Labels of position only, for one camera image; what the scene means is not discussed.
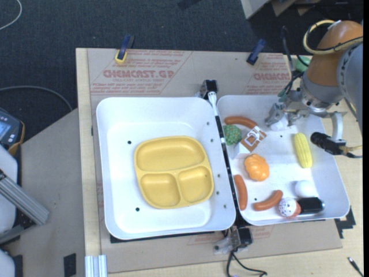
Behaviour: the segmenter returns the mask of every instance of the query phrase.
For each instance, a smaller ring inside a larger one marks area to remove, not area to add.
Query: white tray
[[[283,131],[274,132],[265,126],[264,120],[268,116],[272,104],[277,102],[275,96],[227,95],[217,103],[221,121],[228,116],[244,116],[255,121],[267,134],[266,138],[256,147],[253,153],[263,156],[269,164],[270,176],[265,181],[257,182],[248,177],[244,168],[244,159],[231,159],[234,156],[234,146],[227,146],[232,174],[241,174],[248,191],[247,208],[241,211],[243,218],[250,224],[261,226],[305,220],[321,220],[342,218],[349,211],[348,196],[338,172],[334,156],[318,148],[310,142],[314,132],[324,133],[322,121],[319,117],[310,115],[301,118],[296,125],[287,127]],[[243,133],[250,129],[240,126]],[[293,136],[297,132],[306,135],[311,155],[312,168],[303,169],[300,166],[293,145]],[[324,202],[325,208],[318,214],[299,215],[295,218],[284,218],[279,215],[277,207],[266,211],[254,211],[252,204],[267,199],[274,190],[283,191],[283,197],[297,198],[295,184],[302,179],[311,181],[318,197]]]
[[[107,98],[96,109],[108,231],[119,239],[226,230],[236,217],[211,105],[200,98]],[[157,209],[143,198],[134,150],[158,137],[190,136],[204,147],[214,177],[210,199]]]

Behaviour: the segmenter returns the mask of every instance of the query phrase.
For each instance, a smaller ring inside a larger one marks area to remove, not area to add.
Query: green object
[[[309,65],[310,59],[307,57],[300,56],[300,59],[306,63],[306,65]],[[307,70],[307,66],[305,66],[303,63],[301,63],[298,59],[295,62],[295,69],[299,72],[305,72]]]
[[[241,130],[236,125],[225,125],[223,131],[227,145],[237,144],[242,139]]]

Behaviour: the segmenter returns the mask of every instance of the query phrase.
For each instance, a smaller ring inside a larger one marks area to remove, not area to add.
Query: sausage
[[[281,190],[276,190],[274,191],[272,196],[269,197],[267,200],[254,203],[253,207],[256,211],[267,210],[273,206],[276,206],[279,203],[279,201],[281,201],[282,196],[283,196],[283,192]]]
[[[241,117],[241,116],[226,117],[226,119],[224,119],[224,122],[227,125],[240,124],[240,125],[246,126],[248,128],[254,128],[255,126],[257,126],[255,121],[252,121],[251,119],[248,119],[246,117]]]
[[[240,210],[245,210],[247,206],[247,189],[244,183],[243,178],[236,174],[234,176],[234,180],[236,183],[237,191],[238,191],[238,203],[240,205]]]

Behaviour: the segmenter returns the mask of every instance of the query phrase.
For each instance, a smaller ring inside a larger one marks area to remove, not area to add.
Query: black floor
[[[77,107],[77,47],[119,48],[126,33],[134,48],[245,51],[258,39],[263,51],[283,53],[286,26],[291,53],[304,54],[307,28],[323,19],[363,19],[363,0],[323,0],[303,16],[288,9],[276,17],[266,4],[246,20],[240,0],[20,0],[22,15],[0,29],[0,108],[25,123],[26,140],[69,112],[51,89]],[[15,0],[0,0],[0,28],[19,11]]]

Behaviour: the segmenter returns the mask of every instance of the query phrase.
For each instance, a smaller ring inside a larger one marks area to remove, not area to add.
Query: blue clamp
[[[127,49],[133,45],[134,36],[127,34],[121,45],[121,49],[115,55],[115,62],[118,64],[124,63],[127,57]]]
[[[264,48],[266,41],[264,39],[260,39],[258,44],[254,47],[253,52],[248,56],[246,62],[254,65],[258,59],[258,54]]]

